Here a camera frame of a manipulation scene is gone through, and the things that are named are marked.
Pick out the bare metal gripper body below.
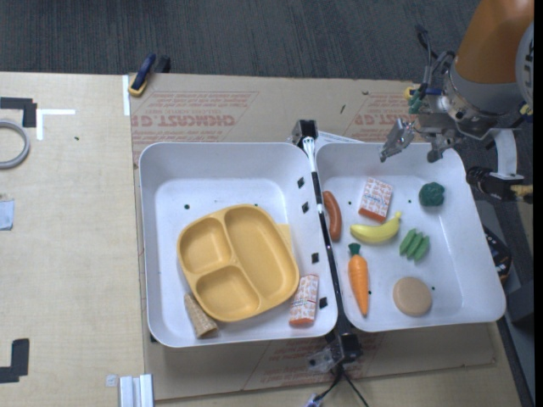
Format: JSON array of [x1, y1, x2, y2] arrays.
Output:
[[417, 92, 500, 144]]

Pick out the green broccoli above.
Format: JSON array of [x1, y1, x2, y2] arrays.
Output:
[[418, 181, 446, 209]]

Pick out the orange and white carton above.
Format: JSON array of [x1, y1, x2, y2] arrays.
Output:
[[288, 274, 321, 327], [357, 176, 395, 223]]

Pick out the yellow banana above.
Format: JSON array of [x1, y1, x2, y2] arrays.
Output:
[[349, 210, 403, 246]]

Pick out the green pea pods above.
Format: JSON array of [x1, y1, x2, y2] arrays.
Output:
[[398, 227, 431, 263]]

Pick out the red-brown sausage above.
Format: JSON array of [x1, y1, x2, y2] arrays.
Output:
[[322, 190, 344, 243]]

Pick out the white plastic tray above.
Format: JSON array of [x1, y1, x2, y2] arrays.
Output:
[[315, 142, 507, 334], [138, 142, 339, 348]]

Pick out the thin black and white rod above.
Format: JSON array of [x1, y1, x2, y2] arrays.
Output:
[[302, 137, 354, 339]]

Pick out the orange carrot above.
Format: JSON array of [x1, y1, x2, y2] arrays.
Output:
[[347, 242, 371, 318]]

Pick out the beige round biscuit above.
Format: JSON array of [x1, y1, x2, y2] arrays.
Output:
[[392, 276, 434, 318]]

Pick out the yellow divided plate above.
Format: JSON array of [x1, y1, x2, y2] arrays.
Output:
[[176, 203, 301, 324]]

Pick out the brown cardboard board red print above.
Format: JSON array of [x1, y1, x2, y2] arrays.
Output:
[[128, 72, 498, 402]]

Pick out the tan waffle cone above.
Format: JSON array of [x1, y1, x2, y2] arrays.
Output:
[[182, 292, 220, 340]]

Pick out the black cylinder on white bracket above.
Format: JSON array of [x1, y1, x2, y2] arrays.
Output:
[[466, 127, 527, 204]]

